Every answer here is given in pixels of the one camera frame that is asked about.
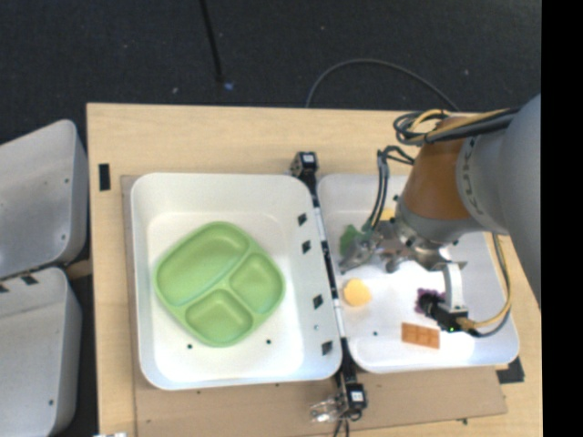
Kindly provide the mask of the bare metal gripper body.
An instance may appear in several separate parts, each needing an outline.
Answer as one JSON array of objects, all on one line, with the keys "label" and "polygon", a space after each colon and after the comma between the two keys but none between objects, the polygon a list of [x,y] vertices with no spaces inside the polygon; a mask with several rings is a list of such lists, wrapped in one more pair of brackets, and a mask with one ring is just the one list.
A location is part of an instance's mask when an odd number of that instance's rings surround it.
[{"label": "bare metal gripper body", "polygon": [[402,253],[426,270],[441,270],[446,264],[452,263],[444,255],[445,244],[433,241],[415,232],[401,220],[382,220],[371,232],[368,240],[377,255],[384,263],[388,253]]}]

